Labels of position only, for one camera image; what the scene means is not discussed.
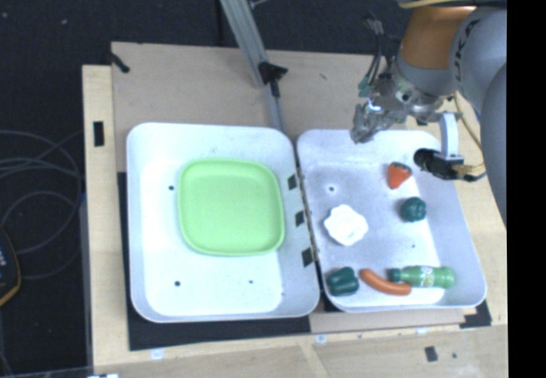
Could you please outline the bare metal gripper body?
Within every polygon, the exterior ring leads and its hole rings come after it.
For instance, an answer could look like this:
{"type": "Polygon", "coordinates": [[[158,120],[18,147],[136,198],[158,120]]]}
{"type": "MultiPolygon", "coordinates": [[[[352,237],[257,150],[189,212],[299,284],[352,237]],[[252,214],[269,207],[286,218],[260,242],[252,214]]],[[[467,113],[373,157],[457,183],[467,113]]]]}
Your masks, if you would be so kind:
{"type": "Polygon", "coordinates": [[[426,93],[403,76],[381,75],[371,86],[368,111],[383,111],[384,128],[405,123],[412,118],[418,125],[438,120],[444,96],[426,93]]]}

